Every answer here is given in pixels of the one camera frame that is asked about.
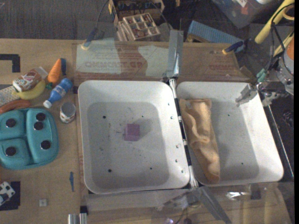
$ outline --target orange carrot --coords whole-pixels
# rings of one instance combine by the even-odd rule
[[[52,69],[50,70],[48,74],[48,81],[50,83],[56,84],[59,81],[60,78],[60,72],[61,72],[61,58],[59,58],[56,63],[53,65]]]

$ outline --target purple cube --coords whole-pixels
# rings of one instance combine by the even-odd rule
[[[127,124],[125,127],[125,141],[137,141],[139,140],[140,129],[139,125]]]

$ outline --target brown cloth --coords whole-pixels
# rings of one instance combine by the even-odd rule
[[[215,133],[211,122],[210,99],[180,99],[179,106],[189,145],[212,183],[220,180],[220,161]]]

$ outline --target blue plastic bottle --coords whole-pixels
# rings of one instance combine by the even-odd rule
[[[61,98],[65,96],[65,94],[69,91],[69,89],[72,86],[73,83],[71,82],[70,79],[68,78],[62,79],[62,81],[58,85],[56,85],[55,88],[51,91],[50,98],[43,103],[43,106],[50,109],[52,107],[52,104],[55,101],[61,100]]]

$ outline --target wooden surface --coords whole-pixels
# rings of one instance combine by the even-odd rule
[[[21,57],[21,73],[42,66],[47,71],[58,58],[67,61],[67,75],[73,79],[72,45],[77,41],[66,40],[17,40],[0,39],[0,53],[14,53]],[[11,84],[19,73],[11,73],[11,62],[0,61],[0,84]],[[32,100],[33,106],[42,106],[49,96],[46,90],[43,95]],[[21,181],[21,205],[18,210],[0,211],[1,224],[64,224],[70,213],[79,214],[84,197],[81,196],[79,149],[77,120],[63,124],[59,120],[59,107],[65,101],[76,103],[75,95],[68,93],[63,101],[54,103],[49,110],[55,118],[60,140],[57,158],[50,164],[27,170],[13,171],[1,168],[2,181]],[[70,172],[74,173],[74,192],[69,181]],[[230,201],[225,194],[236,190],[236,187],[212,188],[227,215],[234,224],[238,223],[269,223],[289,224],[290,218],[286,211],[283,196],[276,184],[260,186],[262,198],[250,200],[245,198]],[[47,199],[46,207],[39,207],[39,199]],[[198,204],[189,208],[188,217],[193,223],[220,224],[205,207]],[[171,213],[157,212],[155,209],[112,210],[92,212],[88,216],[88,224],[161,224],[165,217],[170,216],[176,221],[181,210]]]

